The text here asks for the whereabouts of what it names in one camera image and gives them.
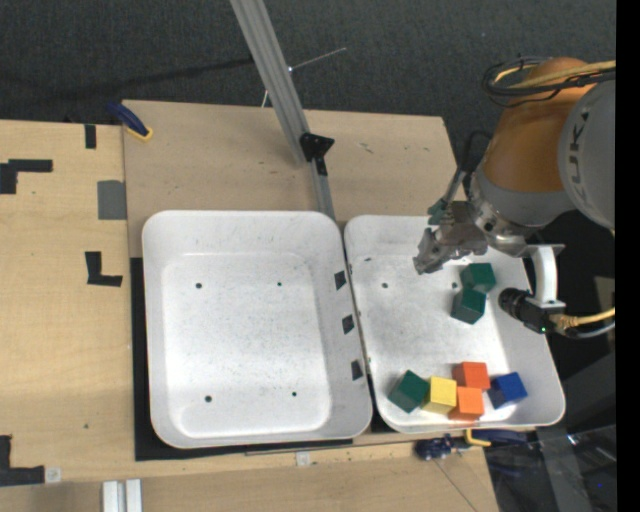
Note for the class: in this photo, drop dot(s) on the yellow cube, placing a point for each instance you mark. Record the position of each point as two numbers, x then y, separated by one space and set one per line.
441 394

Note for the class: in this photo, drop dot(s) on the pale wood board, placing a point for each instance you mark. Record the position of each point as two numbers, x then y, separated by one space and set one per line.
225 160

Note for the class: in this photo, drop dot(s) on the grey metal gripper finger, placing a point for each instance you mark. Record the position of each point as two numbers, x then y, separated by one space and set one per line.
425 247
437 260

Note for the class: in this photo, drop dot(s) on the black cylinder on white bracket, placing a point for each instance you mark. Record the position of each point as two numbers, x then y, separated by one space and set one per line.
545 272

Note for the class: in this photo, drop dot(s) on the blue cube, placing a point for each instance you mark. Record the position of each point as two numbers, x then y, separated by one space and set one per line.
509 388

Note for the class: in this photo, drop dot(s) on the green cube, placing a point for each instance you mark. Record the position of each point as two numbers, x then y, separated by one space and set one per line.
409 391
469 305
479 276

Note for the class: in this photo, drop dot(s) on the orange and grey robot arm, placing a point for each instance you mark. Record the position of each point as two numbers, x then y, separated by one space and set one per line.
535 145

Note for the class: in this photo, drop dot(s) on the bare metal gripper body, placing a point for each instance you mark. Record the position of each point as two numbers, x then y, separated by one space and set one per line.
470 232

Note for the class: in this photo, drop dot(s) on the white plastic tray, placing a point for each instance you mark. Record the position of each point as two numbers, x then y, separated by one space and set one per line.
245 340
415 330

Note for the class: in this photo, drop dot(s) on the orange cube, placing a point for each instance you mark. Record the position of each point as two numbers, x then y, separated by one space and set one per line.
472 374
470 402

